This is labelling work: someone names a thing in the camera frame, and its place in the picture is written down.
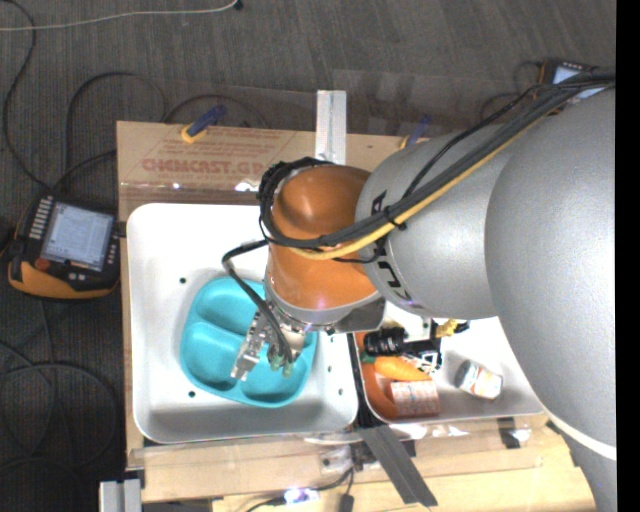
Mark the orange divided plate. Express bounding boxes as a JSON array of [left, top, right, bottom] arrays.
[[359, 360, 444, 422]]

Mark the white and orange can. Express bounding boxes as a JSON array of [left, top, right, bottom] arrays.
[[453, 359, 504, 401]]

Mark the blue divided plate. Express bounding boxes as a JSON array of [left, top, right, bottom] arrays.
[[178, 276, 320, 409]]

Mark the white plastic tray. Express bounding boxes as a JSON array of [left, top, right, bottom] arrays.
[[349, 299, 547, 427], [125, 201, 360, 445]]

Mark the brown cardboard board red print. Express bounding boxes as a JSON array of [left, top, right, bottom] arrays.
[[115, 119, 551, 469]]

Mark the pink and orange carton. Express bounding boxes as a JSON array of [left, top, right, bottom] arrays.
[[383, 379, 442, 420]]

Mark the orange carrot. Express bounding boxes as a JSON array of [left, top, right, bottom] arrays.
[[361, 352, 433, 383]]

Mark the black cylinder on white bracket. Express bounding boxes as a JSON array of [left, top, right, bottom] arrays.
[[363, 323, 445, 375]]

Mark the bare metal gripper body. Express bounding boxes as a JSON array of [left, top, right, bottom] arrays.
[[245, 303, 312, 362]]

